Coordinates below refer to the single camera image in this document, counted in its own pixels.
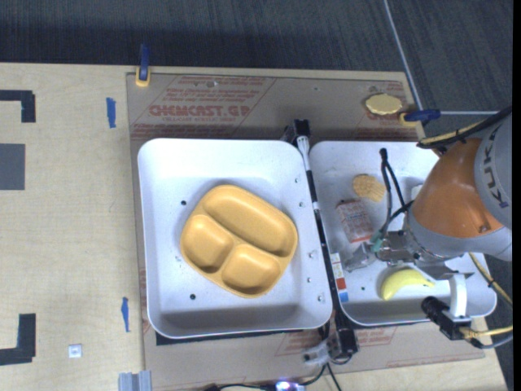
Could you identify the thin black and white rod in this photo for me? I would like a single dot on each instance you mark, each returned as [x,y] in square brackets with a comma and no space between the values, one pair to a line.
[316,208]

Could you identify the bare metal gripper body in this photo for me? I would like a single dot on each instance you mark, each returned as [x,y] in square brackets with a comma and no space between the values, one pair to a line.
[397,247]

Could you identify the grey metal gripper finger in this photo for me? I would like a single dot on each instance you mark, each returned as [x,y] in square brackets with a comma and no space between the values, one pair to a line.
[355,262]
[367,250]

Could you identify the white plastic tray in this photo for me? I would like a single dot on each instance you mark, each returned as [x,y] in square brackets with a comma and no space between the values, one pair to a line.
[338,165]
[171,165]

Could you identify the pale yellow round biscuit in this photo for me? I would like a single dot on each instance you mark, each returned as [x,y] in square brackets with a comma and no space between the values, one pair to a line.
[383,104]

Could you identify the tan waffle biscuit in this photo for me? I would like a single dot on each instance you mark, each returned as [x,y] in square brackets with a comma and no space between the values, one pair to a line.
[368,187]

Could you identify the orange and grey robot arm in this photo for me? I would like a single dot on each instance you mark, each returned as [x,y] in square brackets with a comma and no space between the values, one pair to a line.
[452,202]

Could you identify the yellow divided plate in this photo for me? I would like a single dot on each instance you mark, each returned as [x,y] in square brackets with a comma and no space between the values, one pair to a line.
[240,238]

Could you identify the brown cardboard board red print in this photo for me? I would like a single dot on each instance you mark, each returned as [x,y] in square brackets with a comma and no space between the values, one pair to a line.
[228,104]

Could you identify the orange and white carton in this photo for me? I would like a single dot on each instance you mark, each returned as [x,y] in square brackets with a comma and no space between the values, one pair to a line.
[354,220]

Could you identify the black cylinder on white bracket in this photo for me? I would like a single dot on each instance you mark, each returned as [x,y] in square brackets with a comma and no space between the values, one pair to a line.
[441,315]

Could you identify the yellow banana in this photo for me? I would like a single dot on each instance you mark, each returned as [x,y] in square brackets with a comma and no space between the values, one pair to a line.
[401,281]

